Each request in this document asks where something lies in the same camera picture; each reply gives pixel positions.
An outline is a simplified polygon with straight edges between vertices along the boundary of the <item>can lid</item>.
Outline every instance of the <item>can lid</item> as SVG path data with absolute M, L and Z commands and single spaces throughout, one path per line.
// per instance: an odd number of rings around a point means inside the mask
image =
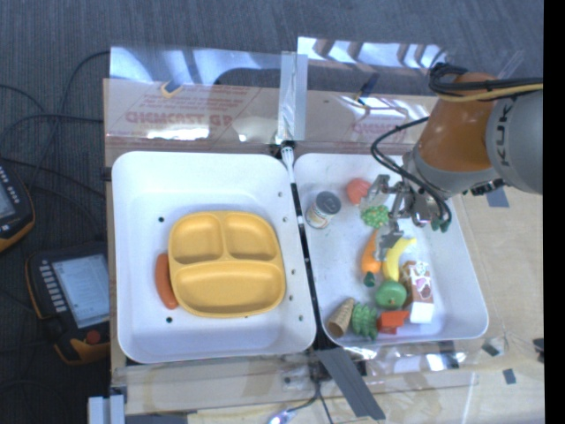
M 342 208 L 342 202 L 331 192 L 320 192 L 316 197 L 316 206 L 325 214 L 334 215 Z

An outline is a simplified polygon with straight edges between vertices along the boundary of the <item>yellow banana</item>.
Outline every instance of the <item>yellow banana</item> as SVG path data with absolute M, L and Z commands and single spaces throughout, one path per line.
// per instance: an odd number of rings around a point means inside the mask
M 400 267 L 398 260 L 403 251 L 410 245 L 416 243 L 416 238 L 399 238 L 392 248 L 387 250 L 387 256 L 382 263 L 382 274 L 386 279 L 398 281 L 400 279 Z

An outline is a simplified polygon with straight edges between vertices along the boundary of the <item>metal can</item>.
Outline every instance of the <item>metal can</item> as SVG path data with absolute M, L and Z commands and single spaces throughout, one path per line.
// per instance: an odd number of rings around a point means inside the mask
M 316 229 L 325 228 L 341 208 L 342 202 L 337 196 L 331 192 L 320 192 L 306 212 L 306 222 Z

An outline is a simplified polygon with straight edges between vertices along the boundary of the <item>red emergency stop button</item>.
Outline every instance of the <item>red emergency stop button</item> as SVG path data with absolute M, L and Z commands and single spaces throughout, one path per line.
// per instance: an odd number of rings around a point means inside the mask
M 87 344 L 96 345 L 100 342 L 102 336 L 100 335 L 100 331 L 97 329 L 91 329 L 87 333 Z

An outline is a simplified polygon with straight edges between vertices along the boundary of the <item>dark floor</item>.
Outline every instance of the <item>dark floor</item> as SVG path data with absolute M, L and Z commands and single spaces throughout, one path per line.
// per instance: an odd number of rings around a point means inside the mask
M 110 48 L 280 53 L 296 50 L 299 36 L 433 43 L 470 70 L 544 73 L 544 0 L 0 0 L 0 154 L 37 215 L 33 231 L 0 253 L 1 423 L 86 423 L 87 398 L 108 392 L 108 360 L 69 367 L 42 342 L 24 271 L 38 250 L 105 236 Z

